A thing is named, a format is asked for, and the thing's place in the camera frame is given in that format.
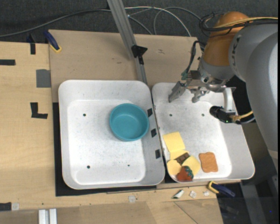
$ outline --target wooden board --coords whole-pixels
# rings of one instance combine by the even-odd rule
[[[49,70],[47,44],[30,54],[27,43],[0,42],[0,59],[15,59],[15,66],[0,66],[0,203],[19,203],[20,209],[43,209],[91,204],[170,202],[183,188],[116,194],[55,197],[52,98],[50,88],[36,87],[36,70]],[[38,102],[47,119],[31,118],[30,102]],[[192,187],[197,199],[206,186]],[[189,190],[181,200],[191,200]]]
[[[0,212],[0,224],[36,224],[37,210]],[[57,209],[62,224],[222,224],[217,199],[178,202],[137,202]]]
[[[58,87],[69,79],[137,80],[134,60],[129,60],[118,33],[50,30],[62,47],[60,53],[50,49],[53,102],[58,102]],[[195,37],[135,35],[139,46],[148,48],[143,55],[147,83],[174,82],[190,61]],[[202,55],[196,45],[192,69],[198,67]]]

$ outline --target blue clamp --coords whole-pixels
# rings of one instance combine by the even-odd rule
[[[232,192],[230,189],[227,187],[224,187],[222,185],[219,185],[215,183],[214,181],[209,182],[208,184],[208,189],[211,190],[214,193],[222,193],[227,197],[235,197],[235,193]]]
[[[48,39],[49,43],[50,43],[50,47],[56,52],[60,52],[61,51],[61,46],[59,46],[55,40],[55,38],[52,36],[52,34],[48,31],[44,31],[43,35],[45,36],[45,38]]]

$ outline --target blue bowl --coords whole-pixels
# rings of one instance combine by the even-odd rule
[[[149,129],[147,114],[132,104],[116,106],[111,112],[109,121],[112,132],[121,141],[139,140]]]

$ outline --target orange toy cracker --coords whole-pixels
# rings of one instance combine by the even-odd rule
[[[199,154],[199,159],[201,161],[201,168],[202,168],[203,172],[209,173],[209,172],[218,171],[216,157],[213,152]]]

